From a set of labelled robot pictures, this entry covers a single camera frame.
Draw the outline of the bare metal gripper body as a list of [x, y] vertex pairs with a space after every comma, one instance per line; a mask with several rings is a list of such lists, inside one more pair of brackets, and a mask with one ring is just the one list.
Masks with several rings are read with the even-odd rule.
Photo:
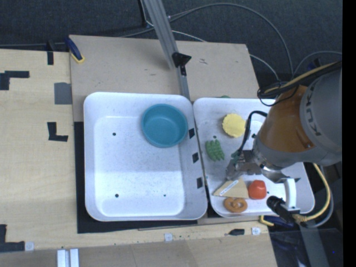
[[243, 175], [264, 175], [271, 177], [280, 171], [280, 167], [269, 163], [262, 155], [254, 150], [242, 150], [235, 161], [235, 177]]

